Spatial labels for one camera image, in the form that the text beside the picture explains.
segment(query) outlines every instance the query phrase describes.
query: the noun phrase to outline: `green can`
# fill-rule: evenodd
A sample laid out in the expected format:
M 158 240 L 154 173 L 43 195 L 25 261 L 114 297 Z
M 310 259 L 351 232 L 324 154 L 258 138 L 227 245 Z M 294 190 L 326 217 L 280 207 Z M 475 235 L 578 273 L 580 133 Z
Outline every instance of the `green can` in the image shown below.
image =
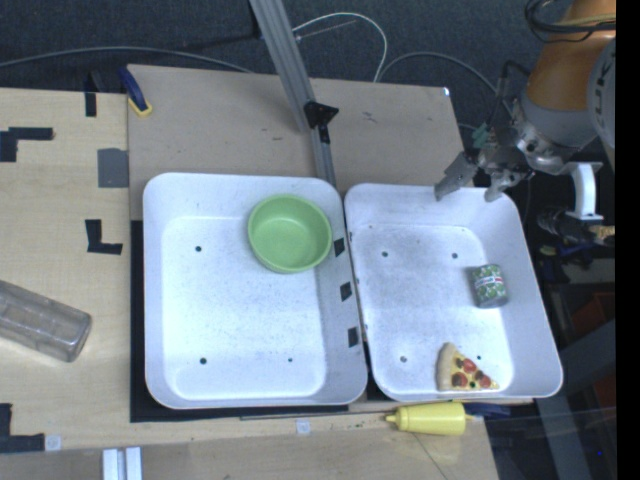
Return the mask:
M 491 263 L 475 268 L 471 272 L 471 279 L 478 307 L 495 308 L 508 302 L 509 297 L 499 265 Z

